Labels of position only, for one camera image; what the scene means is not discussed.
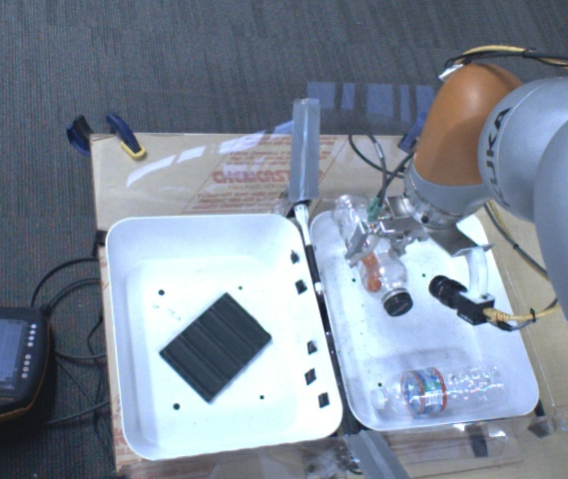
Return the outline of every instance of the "clear plastic bottle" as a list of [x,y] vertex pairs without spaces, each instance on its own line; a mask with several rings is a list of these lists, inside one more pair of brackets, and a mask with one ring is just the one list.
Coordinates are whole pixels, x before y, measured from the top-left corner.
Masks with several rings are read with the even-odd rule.
[[[346,194],[335,201],[331,215],[346,247],[359,223],[367,219],[367,205],[368,199],[359,195]],[[412,308],[405,265],[387,239],[371,235],[367,247],[371,251],[357,263],[363,287],[380,299],[388,314],[405,314]]]
[[505,399],[503,375],[480,361],[458,367],[424,367],[391,378],[370,392],[379,415],[421,417],[437,413],[473,413]]

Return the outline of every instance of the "white tray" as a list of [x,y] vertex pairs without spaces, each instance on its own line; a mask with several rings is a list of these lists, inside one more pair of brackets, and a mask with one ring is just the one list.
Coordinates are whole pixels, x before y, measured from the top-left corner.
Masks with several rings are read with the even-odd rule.
[[[480,220],[469,217],[459,228],[479,244],[488,243]],[[469,286],[467,261],[451,258],[434,241],[415,241],[401,257],[408,271],[413,308],[391,317],[380,301],[366,292],[356,268],[345,261],[345,245],[330,213],[310,226],[316,261],[326,297],[336,354],[347,402],[354,416],[375,430],[403,430],[525,415],[538,401],[538,384],[518,331],[503,331],[489,323],[472,326],[428,291],[439,274]],[[488,292],[495,306],[512,313],[494,256],[487,253]],[[505,398],[492,406],[443,410],[436,415],[388,416],[375,410],[370,391],[404,370],[488,361],[503,374]]]
[[[179,458],[337,429],[342,405],[293,222],[279,215],[126,219],[108,232],[106,252],[122,424],[133,451]],[[297,292],[298,280],[305,292]],[[272,341],[209,403],[159,351],[225,292]],[[311,369],[316,380],[306,384]]]

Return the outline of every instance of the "gray carpet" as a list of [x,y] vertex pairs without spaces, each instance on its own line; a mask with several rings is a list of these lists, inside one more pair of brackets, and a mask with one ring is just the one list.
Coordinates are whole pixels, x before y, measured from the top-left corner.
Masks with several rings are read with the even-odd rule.
[[[116,111],[136,132],[251,133],[291,117],[295,98],[319,97],[328,134],[405,133],[427,108],[444,62],[507,44],[568,56],[568,0],[0,0],[0,306],[28,305],[51,268],[91,253],[90,159],[66,127],[84,115],[96,133]],[[499,64],[523,81],[556,68]],[[98,274],[59,271],[38,293]],[[99,289],[55,307],[56,347],[87,353]],[[103,327],[90,343],[103,350]],[[106,399],[103,362],[72,371]],[[90,402],[55,367],[41,417]],[[101,410],[108,419],[108,411]],[[87,416],[0,428],[0,478],[106,478],[109,434]]]

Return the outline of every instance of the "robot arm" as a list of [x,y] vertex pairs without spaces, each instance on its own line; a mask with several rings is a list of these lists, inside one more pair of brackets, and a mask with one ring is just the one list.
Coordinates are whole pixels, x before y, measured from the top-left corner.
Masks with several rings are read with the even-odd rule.
[[490,199],[535,224],[568,323],[568,77],[522,84],[486,64],[453,72],[423,125],[405,198],[432,237]]

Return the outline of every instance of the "black bottle cap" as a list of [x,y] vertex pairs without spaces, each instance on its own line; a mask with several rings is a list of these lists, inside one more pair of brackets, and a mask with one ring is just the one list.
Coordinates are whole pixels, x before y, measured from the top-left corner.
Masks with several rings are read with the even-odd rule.
[[383,303],[385,311],[392,315],[402,315],[412,308],[412,296],[409,292],[398,292]]

